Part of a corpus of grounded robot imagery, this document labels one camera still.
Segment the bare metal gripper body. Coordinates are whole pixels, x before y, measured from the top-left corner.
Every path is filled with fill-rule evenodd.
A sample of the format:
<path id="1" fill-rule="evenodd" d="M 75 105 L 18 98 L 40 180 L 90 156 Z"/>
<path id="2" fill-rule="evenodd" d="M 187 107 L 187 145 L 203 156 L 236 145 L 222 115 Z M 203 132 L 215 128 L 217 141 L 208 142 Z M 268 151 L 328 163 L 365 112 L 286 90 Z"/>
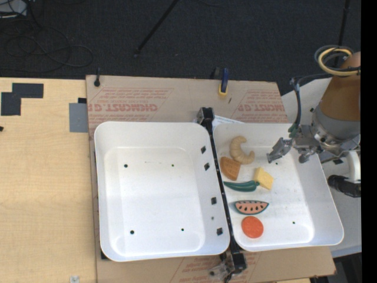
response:
<path id="1" fill-rule="evenodd" d="M 301 151 L 327 152 L 340 157 L 349 151 L 359 152 L 360 140 L 360 134 L 333 133 L 320 124 L 300 125 L 294 137 L 294 147 Z"/>

